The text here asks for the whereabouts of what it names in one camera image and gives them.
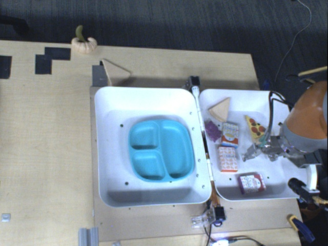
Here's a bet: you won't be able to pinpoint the white pumpkin with green stem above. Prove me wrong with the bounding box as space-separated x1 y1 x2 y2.
71 25 98 54

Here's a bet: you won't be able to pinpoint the orange white and blue carton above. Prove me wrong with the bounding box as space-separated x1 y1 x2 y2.
220 121 240 149

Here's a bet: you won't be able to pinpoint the white plastic tray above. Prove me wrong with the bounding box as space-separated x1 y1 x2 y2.
94 86 213 208
198 88 309 202

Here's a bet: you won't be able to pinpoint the black cylinder on white bracket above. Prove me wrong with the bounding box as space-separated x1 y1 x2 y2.
287 163 321 202

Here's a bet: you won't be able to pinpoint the black block with thin wires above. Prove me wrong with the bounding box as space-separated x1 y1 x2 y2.
188 75 201 88
213 206 227 227

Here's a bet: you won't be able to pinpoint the purple grapes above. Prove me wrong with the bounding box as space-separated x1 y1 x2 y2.
204 120 222 142

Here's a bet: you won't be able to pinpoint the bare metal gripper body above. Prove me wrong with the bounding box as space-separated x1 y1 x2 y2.
260 135 306 168

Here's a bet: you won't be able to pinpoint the white packet with orange print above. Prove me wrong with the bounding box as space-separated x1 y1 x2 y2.
217 146 239 173

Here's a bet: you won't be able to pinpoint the blue divided plate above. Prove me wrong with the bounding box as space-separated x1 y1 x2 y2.
128 119 196 182

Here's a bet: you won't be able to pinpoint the tan bread slice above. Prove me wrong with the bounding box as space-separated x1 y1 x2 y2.
208 97 231 123

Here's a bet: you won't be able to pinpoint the pale wooden triangle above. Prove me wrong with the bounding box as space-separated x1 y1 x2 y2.
99 58 132 86

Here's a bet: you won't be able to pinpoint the purple carton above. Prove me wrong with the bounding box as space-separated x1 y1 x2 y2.
237 172 267 195

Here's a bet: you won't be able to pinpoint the yellow pizza slice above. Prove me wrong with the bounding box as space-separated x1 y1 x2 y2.
244 115 268 145

